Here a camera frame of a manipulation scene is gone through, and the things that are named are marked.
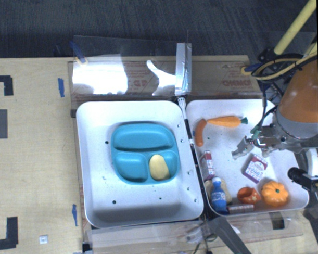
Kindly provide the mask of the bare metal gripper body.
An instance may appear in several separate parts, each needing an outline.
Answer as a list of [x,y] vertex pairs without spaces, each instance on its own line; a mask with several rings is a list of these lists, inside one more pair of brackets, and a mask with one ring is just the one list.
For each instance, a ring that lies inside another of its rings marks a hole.
[[289,150],[295,154],[318,148],[318,132],[306,133],[300,127],[297,134],[290,134],[280,125],[271,123],[263,126],[258,134],[258,147],[274,147],[275,150]]

